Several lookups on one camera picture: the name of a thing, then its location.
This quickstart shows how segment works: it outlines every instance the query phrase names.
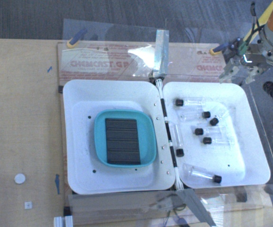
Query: white circle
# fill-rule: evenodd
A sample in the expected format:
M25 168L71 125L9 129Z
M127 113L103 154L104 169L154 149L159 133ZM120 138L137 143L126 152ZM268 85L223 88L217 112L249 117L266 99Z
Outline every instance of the white circle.
M22 173L19 173L15 176L15 183L22 184L25 182L25 176Z

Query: wooden table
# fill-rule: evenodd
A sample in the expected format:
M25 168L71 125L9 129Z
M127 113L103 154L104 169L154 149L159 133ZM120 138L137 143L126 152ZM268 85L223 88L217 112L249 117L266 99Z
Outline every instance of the wooden table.
M48 227L53 226L54 217L63 215L63 116L58 93L57 43L57 40L0 39L0 226L3 227ZM26 176L23 184L14 182L18 173ZM60 176L59 194L56 175ZM261 208L247 210L240 204L238 209L224 213L223 226L273 227L270 197L262 187L255 189ZM25 210L27 201L33 204L29 210ZM135 225L133 221L114 224Z

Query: floor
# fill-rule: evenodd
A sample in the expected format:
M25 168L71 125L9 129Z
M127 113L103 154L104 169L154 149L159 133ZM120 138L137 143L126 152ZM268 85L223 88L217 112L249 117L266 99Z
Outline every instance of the floor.
M62 39L65 19L167 28L170 42L224 43L251 28L252 1L260 16L272 0L0 0L0 38ZM257 128L272 171L273 100L262 90L273 82L273 68L249 85Z

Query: teal bowl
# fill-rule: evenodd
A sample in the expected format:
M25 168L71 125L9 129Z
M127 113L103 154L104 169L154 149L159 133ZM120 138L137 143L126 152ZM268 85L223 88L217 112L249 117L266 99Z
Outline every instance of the teal bowl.
M105 119L133 119L136 120L140 165L118 165L107 162L107 142ZM107 166L135 168L148 166L156 158L156 139L152 120L148 115L136 110L105 110L98 113L94 121L94 145L99 160Z

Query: black cap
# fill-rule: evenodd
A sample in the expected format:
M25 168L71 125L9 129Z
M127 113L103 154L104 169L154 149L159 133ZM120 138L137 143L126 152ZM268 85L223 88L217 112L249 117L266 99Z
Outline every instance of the black cap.
M176 150L176 156L177 157L183 157L185 154L184 154L184 150L179 148Z
M204 137L203 138L203 143L205 145L210 145L212 143L212 138L211 137Z
M217 118L213 118L212 120L210 120L210 124L212 125L212 126L215 126L215 125L217 125L218 124L218 119Z
M213 176L213 182L215 183L221 183L222 181L222 177L221 176L218 176L218 175L214 175Z
M203 135L204 134L204 130L202 128L196 128L194 130L195 135Z
M209 111L205 111L205 112L202 112L202 117L204 119L207 119L207 118L210 118L211 117L211 114Z
M176 106L183 106L184 105L184 100L183 99L177 99L177 100L175 100L175 105Z

